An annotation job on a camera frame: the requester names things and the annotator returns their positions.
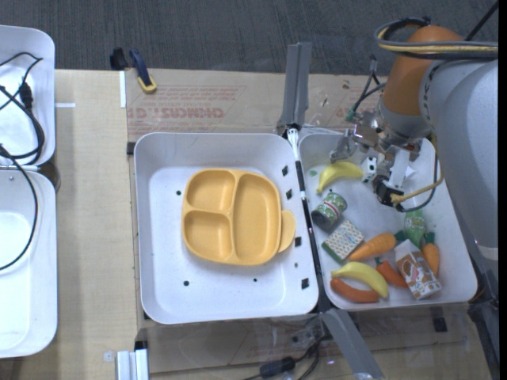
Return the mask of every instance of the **white strip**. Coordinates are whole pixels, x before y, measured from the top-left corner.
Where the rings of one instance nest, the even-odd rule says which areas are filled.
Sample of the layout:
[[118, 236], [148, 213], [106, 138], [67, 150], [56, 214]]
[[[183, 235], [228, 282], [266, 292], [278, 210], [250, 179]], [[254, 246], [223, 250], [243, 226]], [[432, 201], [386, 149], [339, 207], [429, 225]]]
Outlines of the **white strip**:
[[478, 250], [481, 254], [489, 260], [495, 260], [498, 262], [498, 248], [487, 248], [485, 246], [477, 245]]
[[125, 93], [125, 71], [120, 71], [120, 107], [127, 107], [127, 95]]
[[73, 108], [75, 106], [75, 103], [55, 103], [56, 108]]

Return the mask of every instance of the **transparent plastic sheet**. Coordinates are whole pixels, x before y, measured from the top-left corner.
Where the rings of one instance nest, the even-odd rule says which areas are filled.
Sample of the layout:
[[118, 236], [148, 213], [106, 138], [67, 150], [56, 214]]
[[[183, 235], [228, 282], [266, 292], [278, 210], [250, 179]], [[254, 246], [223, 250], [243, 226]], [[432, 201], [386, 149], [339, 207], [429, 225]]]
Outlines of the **transparent plastic sheet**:
[[[137, 84], [135, 70], [126, 71], [130, 143], [156, 131], [276, 133], [284, 99], [282, 74], [187, 70], [150, 70], [150, 73], [158, 90], [146, 95]], [[311, 75], [307, 131], [333, 134], [350, 127], [343, 118], [360, 96], [365, 78]], [[220, 96], [221, 89], [230, 95]], [[360, 111], [371, 111], [377, 101], [378, 95], [372, 95], [363, 102]], [[222, 112], [206, 108], [221, 108]], [[133, 161], [131, 175], [135, 202]], [[136, 234], [135, 204], [132, 210]], [[136, 341], [149, 347], [152, 378], [250, 378], [259, 375], [264, 363], [303, 356], [311, 341], [326, 331], [318, 312], [183, 325], [152, 321], [139, 301], [137, 245], [139, 331]], [[386, 378], [490, 378], [468, 308], [467, 302], [460, 302], [360, 310], [350, 315]], [[312, 357], [306, 357], [294, 370], [271, 378], [300, 378], [312, 361]], [[306, 378], [336, 377], [362, 380], [368, 374], [353, 373], [336, 343], [326, 339], [320, 344], [315, 369]]]

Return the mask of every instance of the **carrot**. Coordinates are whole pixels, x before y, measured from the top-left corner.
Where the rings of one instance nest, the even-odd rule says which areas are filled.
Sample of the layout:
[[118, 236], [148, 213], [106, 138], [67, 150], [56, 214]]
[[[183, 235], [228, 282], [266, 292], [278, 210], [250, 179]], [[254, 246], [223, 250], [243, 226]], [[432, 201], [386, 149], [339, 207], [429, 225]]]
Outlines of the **carrot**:
[[375, 290], [360, 290], [348, 285], [339, 277], [331, 279], [331, 288], [335, 293], [352, 302], [378, 302], [380, 297]]
[[387, 259], [381, 262], [380, 259], [376, 257], [375, 262], [377, 263], [377, 272], [380, 273], [389, 284], [396, 287], [408, 288], [409, 285], [406, 283], [405, 278], [391, 266]]
[[373, 257], [393, 249], [395, 245], [396, 237], [390, 232], [384, 232], [360, 245], [349, 255], [349, 260], [362, 260]]
[[438, 275], [438, 268], [440, 267], [440, 250], [435, 245], [435, 234], [428, 232], [425, 235], [425, 241], [426, 244], [421, 249], [422, 256], [436, 277]]

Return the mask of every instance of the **yellow banana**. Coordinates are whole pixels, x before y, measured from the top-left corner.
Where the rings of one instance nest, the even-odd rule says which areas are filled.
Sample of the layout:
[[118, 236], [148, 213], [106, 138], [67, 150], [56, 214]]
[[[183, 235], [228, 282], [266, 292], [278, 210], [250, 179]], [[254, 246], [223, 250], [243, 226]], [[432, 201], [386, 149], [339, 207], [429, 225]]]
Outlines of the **yellow banana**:
[[387, 281], [372, 266], [363, 262], [348, 262], [338, 270], [331, 272], [331, 277], [344, 276], [360, 280], [379, 293], [380, 297], [389, 295]]
[[361, 168], [349, 161], [337, 161], [326, 166], [318, 177], [317, 193], [322, 192], [324, 187], [340, 177], [362, 177]]

